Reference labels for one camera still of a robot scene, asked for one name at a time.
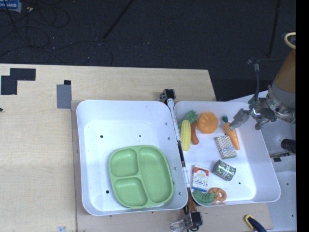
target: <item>green can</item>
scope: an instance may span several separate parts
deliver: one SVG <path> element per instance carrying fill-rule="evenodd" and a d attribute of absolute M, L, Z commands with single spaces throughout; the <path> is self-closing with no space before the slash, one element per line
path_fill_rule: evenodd
<path fill-rule="evenodd" d="M 236 173 L 236 168 L 233 168 L 221 160 L 217 160 L 212 172 L 221 178 L 230 181 Z"/>

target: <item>wooden table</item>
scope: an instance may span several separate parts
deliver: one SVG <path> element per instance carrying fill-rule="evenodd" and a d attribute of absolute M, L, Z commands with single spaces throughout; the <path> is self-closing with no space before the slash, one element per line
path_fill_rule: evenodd
<path fill-rule="evenodd" d="M 0 95 L 0 231 L 169 231 L 182 210 L 95 217 L 75 200 L 71 109 L 57 107 L 57 85 L 71 81 L 72 100 L 157 100 L 166 88 L 177 101 L 215 101 L 207 70 L 0 64 L 0 75 L 35 69 L 17 81 L 17 95 Z M 252 231 L 251 214 L 272 229 L 266 203 L 201 207 L 199 231 Z"/>

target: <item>orange pumpkin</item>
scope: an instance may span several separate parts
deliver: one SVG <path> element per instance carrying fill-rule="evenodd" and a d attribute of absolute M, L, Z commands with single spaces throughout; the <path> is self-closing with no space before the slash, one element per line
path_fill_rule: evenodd
<path fill-rule="evenodd" d="M 218 118 L 212 112 L 204 112 L 197 120 L 197 128 L 202 133 L 213 133 L 218 128 Z"/>

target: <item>pretzel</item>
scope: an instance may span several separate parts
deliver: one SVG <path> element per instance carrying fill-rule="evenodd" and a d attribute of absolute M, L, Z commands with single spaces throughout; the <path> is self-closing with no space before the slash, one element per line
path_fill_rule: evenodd
<path fill-rule="evenodd" d="M 226 192 L 221 188 L 210 188 L 208 193 L 214 193 L 214 202 L 226 200 Z"/>

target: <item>green plate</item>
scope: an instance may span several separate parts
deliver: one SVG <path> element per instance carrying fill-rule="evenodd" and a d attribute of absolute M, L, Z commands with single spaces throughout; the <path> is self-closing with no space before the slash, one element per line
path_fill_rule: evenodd
<path fill-rule="evenodd" d="M 115 150 L 109 158 L 110 178 L 116 199 L 129 208 L 161 205 L 174 187 L 164 153 L 152 145 Z"/>

